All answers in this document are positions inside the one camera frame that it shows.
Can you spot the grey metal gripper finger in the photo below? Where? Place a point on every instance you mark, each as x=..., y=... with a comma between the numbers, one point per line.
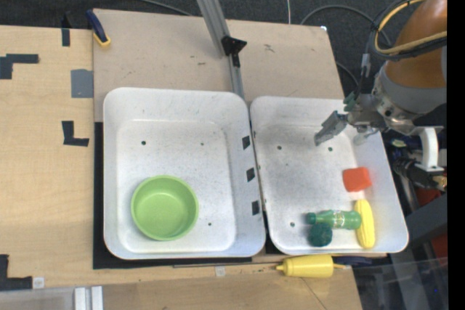
x=365, y=136
x=330, y=127

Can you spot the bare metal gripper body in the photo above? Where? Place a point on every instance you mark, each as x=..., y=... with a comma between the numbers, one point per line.
x=367, y=112

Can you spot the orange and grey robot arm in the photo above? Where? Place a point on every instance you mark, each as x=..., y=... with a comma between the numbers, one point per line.
x=421, y=29

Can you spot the orange cube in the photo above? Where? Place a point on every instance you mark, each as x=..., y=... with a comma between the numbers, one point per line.
x=356, y=179

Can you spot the white plastic tray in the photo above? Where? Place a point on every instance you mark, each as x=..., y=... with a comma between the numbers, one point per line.
x=174, y=109
x=309, y=178

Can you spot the green plastic bottle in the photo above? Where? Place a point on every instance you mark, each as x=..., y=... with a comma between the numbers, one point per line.
x=339, y=219

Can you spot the yellow corn cob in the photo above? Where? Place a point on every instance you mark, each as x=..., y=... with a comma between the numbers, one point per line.
x=365, y=228

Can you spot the green broccoli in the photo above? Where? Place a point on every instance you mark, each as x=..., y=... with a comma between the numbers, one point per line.
x=320, y=235

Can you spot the yellow mustard bottle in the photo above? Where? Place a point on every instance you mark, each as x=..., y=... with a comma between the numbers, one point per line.
x=309, y=265

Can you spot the green bowl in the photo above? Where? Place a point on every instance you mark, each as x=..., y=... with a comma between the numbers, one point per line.
x=164, y=207

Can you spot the black cylinder on white bracket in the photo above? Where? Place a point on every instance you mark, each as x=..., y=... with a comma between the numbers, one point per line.
x=430, y=149

